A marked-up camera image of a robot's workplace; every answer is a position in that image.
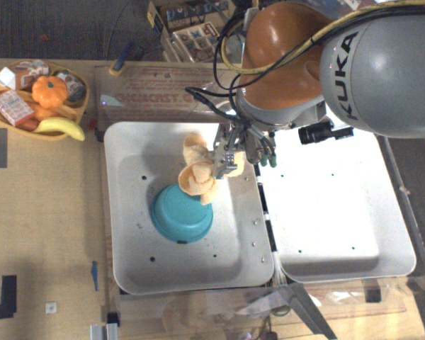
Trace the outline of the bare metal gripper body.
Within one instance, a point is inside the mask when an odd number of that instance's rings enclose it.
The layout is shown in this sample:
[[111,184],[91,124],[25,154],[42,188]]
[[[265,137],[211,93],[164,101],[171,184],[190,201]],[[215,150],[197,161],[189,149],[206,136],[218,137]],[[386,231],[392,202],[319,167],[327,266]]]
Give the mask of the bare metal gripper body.
[[242,125],[220,123],[213,143],[212,177],[224,179],[240,176],[245,165],[245,132]]

